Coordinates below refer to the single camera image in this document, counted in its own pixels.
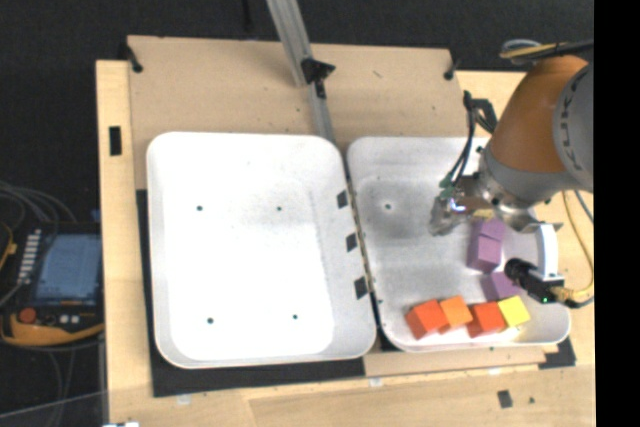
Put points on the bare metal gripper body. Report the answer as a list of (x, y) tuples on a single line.
[(475, 195)]

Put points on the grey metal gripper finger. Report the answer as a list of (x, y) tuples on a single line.
[(436, 219), (454, 220)]

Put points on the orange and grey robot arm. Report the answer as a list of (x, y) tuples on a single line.
[(530, 130)]

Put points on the white plastic tray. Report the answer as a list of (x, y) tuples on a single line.
[(250, 255), (405, 240)]

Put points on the purple cube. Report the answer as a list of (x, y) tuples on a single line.
[(500, 286), (495, 229), (485, 252)]

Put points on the orange cube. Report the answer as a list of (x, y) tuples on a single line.
[(456, 310)]

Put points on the red-orange cube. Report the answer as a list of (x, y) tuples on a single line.
[(425, 317), (487, 317)]

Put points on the yellow cube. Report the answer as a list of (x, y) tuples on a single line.
[(514, 310)]

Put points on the pale brown flat board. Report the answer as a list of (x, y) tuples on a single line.
[(225, 85)]

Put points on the black cylinder on white bracket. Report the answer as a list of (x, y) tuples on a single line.
[(532, 280)]

